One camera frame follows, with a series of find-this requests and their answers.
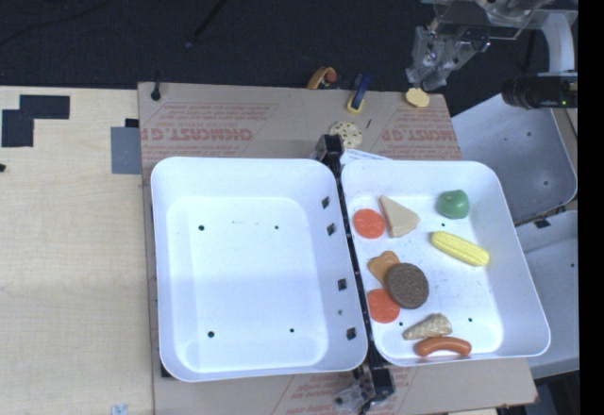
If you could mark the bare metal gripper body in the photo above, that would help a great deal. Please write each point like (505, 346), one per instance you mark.
(495, 7)

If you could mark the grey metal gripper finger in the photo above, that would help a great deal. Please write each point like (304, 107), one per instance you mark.
(424, 50)
(443, 69)

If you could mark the small yellow toy food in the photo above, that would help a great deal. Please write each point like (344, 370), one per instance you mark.
(417, 97)

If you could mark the beige chocolate chip cookie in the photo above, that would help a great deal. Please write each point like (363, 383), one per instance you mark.
(346, 134)

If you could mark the white paper label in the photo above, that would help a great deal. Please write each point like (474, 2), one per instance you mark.
(363, 155)

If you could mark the beige cheese wedge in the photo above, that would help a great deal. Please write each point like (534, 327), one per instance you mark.
(398, 217)

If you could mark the brown cardboard board red print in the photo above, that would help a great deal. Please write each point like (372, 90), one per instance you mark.
(264, 125)

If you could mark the yellow corn cob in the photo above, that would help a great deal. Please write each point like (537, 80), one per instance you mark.
(460, 249)

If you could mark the brown round biscuit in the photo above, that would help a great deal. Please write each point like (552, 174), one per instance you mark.
(407, 286)

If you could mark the white plastic tray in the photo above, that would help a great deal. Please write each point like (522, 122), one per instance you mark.
(255, 271)
(453, 295)

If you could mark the orange sausage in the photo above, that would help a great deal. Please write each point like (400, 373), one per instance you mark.
(442, 346)

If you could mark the black cylinder on white bracket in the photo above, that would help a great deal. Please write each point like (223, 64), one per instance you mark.
(533, 91)

